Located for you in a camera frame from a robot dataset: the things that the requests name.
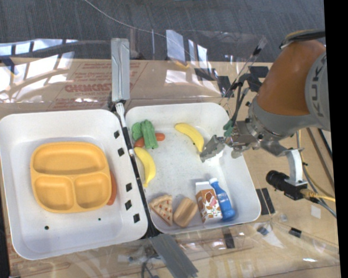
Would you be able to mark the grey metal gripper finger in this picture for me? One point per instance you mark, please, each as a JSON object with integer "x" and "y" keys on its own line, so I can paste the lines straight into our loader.
{"x": 211, "y": 155}
{"x": 214, "y": 142}

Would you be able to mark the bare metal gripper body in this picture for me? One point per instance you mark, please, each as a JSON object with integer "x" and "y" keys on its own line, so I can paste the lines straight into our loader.
{"x": 246, "y": 137}

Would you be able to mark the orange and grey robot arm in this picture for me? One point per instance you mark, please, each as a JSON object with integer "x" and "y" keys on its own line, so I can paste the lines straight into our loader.
{"x": 288, "y": 81}

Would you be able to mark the yellow banana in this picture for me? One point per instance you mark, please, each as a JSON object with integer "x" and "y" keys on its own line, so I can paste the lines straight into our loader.
{"x": 191, "y": 133}
{"x": 147, "y": 165}

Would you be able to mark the white plastic tray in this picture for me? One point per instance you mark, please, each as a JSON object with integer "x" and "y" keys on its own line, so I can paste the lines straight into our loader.
{"x": 21, "y": 186}
{"x": 178, "y": 164}

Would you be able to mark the brown cardboard board red print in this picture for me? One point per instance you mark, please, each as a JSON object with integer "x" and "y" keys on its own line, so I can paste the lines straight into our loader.
{"x": 270, "y": 170}

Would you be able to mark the blue bottle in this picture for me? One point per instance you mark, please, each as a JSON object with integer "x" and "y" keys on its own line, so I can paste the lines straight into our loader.
{"x": 225, "y": 201}

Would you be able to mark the brown and white carton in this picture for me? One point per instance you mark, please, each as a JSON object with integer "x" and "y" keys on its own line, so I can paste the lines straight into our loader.
{"x": 208, "y": 204}

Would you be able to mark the orange carrot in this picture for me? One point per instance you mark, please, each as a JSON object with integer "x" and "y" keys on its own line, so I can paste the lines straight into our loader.
{"x": 160, "y": 136}

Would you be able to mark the tan bread roll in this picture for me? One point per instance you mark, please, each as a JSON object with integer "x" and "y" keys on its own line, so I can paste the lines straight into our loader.
{"x": 185, "y": 211}

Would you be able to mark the dark green ridged vegetable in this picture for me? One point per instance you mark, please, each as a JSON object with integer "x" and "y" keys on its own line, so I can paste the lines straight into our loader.
{"x": 149, "y": 134}

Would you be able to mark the pizza slice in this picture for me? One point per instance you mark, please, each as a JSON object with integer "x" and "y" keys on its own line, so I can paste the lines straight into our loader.
{"x": 163, "y": 208}

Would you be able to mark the orange sausage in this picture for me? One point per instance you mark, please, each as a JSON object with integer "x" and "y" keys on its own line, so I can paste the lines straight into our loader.
{"x": 113, "y": 186}

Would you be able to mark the orange divided plate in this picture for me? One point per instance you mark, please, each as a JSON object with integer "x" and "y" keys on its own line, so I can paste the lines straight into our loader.
{"x": 69, "y": 159}

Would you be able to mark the black cylinder on white bracket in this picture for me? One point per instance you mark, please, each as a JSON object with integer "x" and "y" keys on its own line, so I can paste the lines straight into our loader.
{"x": 293, "y": 165}

